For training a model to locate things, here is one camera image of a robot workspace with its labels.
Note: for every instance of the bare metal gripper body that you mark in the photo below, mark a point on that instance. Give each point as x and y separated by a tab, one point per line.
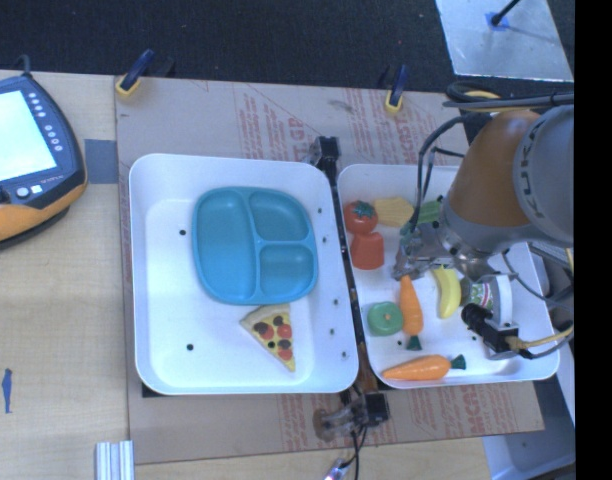
420	255

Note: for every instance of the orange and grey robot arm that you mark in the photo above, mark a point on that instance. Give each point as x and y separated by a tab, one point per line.
491	183

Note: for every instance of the yellow banana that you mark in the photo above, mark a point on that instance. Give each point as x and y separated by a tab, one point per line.
450	290

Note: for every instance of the yellow ridged toy food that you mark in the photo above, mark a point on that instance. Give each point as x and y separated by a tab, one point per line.
392	212

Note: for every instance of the red-orange cup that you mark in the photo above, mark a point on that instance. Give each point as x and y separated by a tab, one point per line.
367	252

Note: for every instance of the orange carrot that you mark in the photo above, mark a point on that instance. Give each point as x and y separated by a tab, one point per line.
411	308
418	369

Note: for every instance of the red tomato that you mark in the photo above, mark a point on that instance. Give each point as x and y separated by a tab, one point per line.
360	218

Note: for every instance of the green doughnut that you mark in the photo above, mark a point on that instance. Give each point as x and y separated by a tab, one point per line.
385	319

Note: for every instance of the small white printed can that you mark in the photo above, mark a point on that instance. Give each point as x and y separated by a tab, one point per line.
481	295

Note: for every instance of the thin black rod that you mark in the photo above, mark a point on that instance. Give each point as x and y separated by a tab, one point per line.
350	278

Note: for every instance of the white plastic tray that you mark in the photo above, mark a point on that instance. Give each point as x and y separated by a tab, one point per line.
176	318
486	368

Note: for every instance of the yellow pizza slice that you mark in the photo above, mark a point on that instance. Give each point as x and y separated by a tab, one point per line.
275	330

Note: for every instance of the blue divided plate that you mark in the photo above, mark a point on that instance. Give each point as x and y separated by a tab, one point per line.
226	248

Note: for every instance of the brown cardboard board red print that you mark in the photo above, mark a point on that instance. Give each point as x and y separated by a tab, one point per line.
211	118

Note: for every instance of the black cylinder on white bracket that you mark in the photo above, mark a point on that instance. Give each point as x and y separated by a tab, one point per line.
486	327

